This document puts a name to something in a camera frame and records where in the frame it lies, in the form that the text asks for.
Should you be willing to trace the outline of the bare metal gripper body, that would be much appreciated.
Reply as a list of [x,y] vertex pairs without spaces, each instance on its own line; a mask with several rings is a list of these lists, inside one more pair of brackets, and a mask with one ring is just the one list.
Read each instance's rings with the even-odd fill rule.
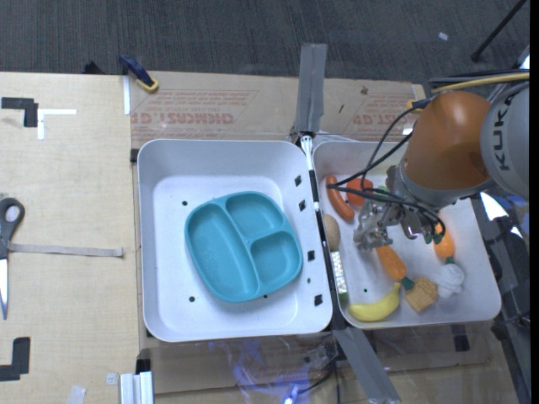
[[387,170],[386,189],[369,194],[358,215],[358,225],[401,226],[408,239],[435,234],[438,211],[409,193],[398,165]]

